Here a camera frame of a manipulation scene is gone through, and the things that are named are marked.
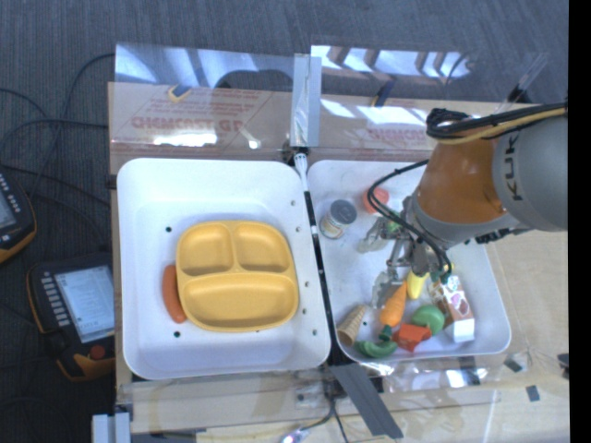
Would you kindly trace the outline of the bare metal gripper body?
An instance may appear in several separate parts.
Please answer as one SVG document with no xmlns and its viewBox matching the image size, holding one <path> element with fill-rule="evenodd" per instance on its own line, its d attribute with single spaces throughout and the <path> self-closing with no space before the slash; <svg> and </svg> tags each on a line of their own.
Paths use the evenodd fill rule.
<svg viewBox="0 0 591 443">
<path fill-rule="evenodd" d="M 447 256 L 449 245 L 429 233 L 419 219 L 419 209 L 413 197 L 406 197 L 400 213 L 389 216 L 397 229 L 391 234 L 390 268 L 409 268 L 416 276 L 444 275 L 451 271 Z"/>
</svg>

